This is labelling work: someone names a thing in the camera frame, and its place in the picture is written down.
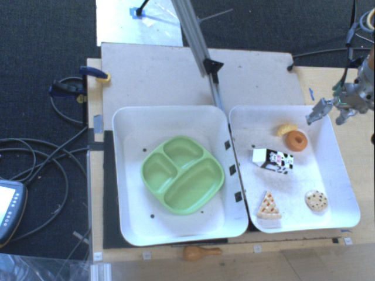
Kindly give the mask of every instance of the toy pizza slice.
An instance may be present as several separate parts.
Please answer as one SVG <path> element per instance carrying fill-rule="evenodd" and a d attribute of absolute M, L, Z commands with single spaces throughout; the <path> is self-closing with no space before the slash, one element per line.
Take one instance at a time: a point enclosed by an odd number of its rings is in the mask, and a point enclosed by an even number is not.
<path fill-rule="evenodd" d="M 267 219 L 281 218 L 279 209 L 276 207 L 275 200 L 270 191 L 266 192 L 262 203 L 259 206 L 257 217 Z"/>

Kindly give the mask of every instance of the toy donut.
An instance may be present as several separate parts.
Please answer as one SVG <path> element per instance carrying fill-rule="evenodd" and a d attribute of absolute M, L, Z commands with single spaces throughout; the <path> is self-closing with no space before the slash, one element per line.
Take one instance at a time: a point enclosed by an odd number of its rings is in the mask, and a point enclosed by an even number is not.
<path fill-rule="evenodd" d="M 292 151 L 299 152 L 306 148 L 307 138 L 300 131 L 291 131 L 287 134 L 285 143 L 287 144 L 287 147 Z"/>

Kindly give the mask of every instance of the black floor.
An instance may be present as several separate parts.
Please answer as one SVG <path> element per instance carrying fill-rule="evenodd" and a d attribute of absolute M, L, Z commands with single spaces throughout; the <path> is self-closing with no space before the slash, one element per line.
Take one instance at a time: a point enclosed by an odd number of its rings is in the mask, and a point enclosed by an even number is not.
<path fill-rule="evenodd" d="M 353 0 L 192 0 L 209 47 L 290 52 L 300 54 L 345 47 Z M 359 0 L 357 13 L 374 7 L 375 0 Z M 65 143 L 82 126 L 71 124 L 53 110 L 48 89 L 54 80 L 79 76 L 79 66 L 100 57 L 96 46 L 96 0 L 0 0 L 0 138 L 41 139 Z M 355 37 L 353 46 L 371 47 Z M 343 67 L 344 52 L 300 58 L 297 65 Z M 68 116 L 82 119 L 75 100 L 56 101 Z M 53 150 L 32 143 L 36 150 Z M 0 142 L 0 149 L 24 148 L 19 142 Z M 67 146 L 87 147 L 87 132 Z M 10 179 L 32 165 L 30 153 L 0 152 L 0 176 Z M 86 166 L 85 151 L 77 154 Z M 10 242 L 2 253 L 66 258 L 88 228 L 86 178 L 71 159 L 61 160 L 69 180 L 69 196 L 61 213 L 48 226 L 24 239 Z M 63 173 L 48 165 L 32 180 L 24 218 L 14 235 L 41 226 L 61 206 L 65 195 Z M 83 244 L 73 259 L 85 257 Z"/>

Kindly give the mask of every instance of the wooden handle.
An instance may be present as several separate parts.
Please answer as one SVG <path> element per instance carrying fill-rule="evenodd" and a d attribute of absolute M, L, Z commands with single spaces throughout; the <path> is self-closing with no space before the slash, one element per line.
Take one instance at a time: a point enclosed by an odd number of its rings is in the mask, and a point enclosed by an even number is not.
<path fill-rule="evenodd" d="M 196 261 L 207 255 L 221 255 L 223 251 L 220 248 L 201 248 L 199 246 L 186 246 L 183 249 L 183 258 L 187 261 Z"/>

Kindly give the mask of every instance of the yellow clamp pad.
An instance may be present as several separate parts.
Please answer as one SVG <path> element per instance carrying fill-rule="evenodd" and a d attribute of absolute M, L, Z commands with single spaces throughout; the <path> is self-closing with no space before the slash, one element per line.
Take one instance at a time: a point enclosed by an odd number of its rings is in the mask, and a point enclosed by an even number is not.
<path fill-rule="evenodd" d="M 95 80 L 97 81 L 97 82 L 102 82 L 102 83 L 108 83 L 108 82 L 110 82 L 110 80 L 111 80 L 111 75 L 109 74 L 109 73 L 106 73 L 107 74 L 107 78 L 95 78 Z"/>

